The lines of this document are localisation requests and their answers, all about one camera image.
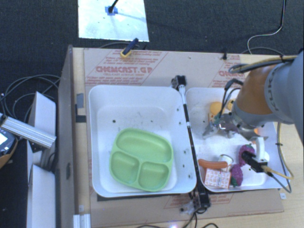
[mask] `electronic device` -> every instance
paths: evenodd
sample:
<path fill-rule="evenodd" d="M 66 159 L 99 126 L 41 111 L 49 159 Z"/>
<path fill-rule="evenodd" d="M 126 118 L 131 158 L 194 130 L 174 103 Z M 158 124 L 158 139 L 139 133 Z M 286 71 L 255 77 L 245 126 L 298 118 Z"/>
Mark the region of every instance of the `electronic device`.
<path fill-rule="evenodd" d="M 17 144 L 18 140 L 14 135 L 0 128 L 0 169 L 11 158 Z"/>

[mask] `green plate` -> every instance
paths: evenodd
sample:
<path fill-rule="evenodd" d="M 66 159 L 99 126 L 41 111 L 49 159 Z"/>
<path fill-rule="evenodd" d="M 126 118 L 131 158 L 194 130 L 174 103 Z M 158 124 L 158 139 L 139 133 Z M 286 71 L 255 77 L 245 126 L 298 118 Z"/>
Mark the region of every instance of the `green plate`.
<path fill-rule="evenodd" d="M 140 129 L 118 133 L 110 156 L 115 180 L 145 191 L 163 189 L 170 177 L 173 149 L 165 138 Z"/>

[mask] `screen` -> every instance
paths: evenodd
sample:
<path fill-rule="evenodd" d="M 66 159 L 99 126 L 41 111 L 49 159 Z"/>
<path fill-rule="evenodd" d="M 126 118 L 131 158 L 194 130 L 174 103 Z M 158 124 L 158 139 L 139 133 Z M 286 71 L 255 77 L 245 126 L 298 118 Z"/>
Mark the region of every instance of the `screen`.
<path fill-rule="evenodd" d="M 2 145 L 5 141 L 7 141 L 7 137 L 0 133 L 0 145 Z"/>

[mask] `black floor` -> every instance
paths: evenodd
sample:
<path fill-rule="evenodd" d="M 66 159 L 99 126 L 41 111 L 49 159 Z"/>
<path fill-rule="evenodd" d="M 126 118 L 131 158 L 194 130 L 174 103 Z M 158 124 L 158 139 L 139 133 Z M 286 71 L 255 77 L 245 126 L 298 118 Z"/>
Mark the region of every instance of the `black floor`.
<path fill-rule="evenodd" d="M 283 0 L 144 2 L 150 39 L 146 49 L 228 53 L 245 51 L 253 35 L 276 31 L 283 5 Z M 253 39 L 251 47 L 297 54 L 303 47 L 303 16 L 304 0 L 287 0 L 283 29 L 274 36 Z M 60 76 L 69 44 L 96 48 L 105 43 L 108 41 L 78 38 L 77 0 L 0 0 L 0 93 L 21 77 Z M 265 49 L 253 52 L 273 54 Z M 42 80 L 32 80 L 8 96 L 8 105 L 11 107 L 20 95 L 45 87 Z M 55 91 L 50 94 L 56 97 Z M 30 102 L 20 101 L 17 117 L 23 119 Z M 25 147 L 17 149 L 13 162 L 19 165 L 14 171 L 0 170 L 1 228 L 25 226 L 26 191 L 18 192 L 26 183 L 26 179 L 19 179 L 25 173 L 25 153 Z M 15 197 L 9 199 L 3 193 L 7 190 L 13 190 Z"/>

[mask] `cardboard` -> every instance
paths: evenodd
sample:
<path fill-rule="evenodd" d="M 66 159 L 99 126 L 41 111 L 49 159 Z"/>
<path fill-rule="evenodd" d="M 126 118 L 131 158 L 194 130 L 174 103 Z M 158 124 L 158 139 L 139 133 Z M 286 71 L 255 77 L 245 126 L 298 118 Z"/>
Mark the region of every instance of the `cardboard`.
<path fill-rule="evenodd" d="M 228 55 L 227 60 L 222 60 L 222 54 L 133 51 L 128 58 L 122 59 L 119 56 L 120 50 L 116 49 L 84 49 L 83 52 L 85 92 L 81 93 L 86 95 L 97 84 L 169 86 L 176 75 L 187 77 L 186 89 L 223 87 L 233 77 L 245 79 L 243 74 L 232 76 L 227 72 L 229 67 L 240 63 L 239 55 Z M 86 207 L 84 211 L 91 213 L 93 228 L 190 218 L 189 215 L 181 213 L 181 207 L 190 201 L 188 194 L 124 199 L 105 199 L 97 196 L 92 187 L 90 138 L 87 138 L 87 141 L 88 176 L 84 175 L 82 178 L 89 179 L 90 207 Z M 284 211 L 277 190 L 211 194 L 209 197 L 211 207 L 199 216 L 199 219 Z"/>

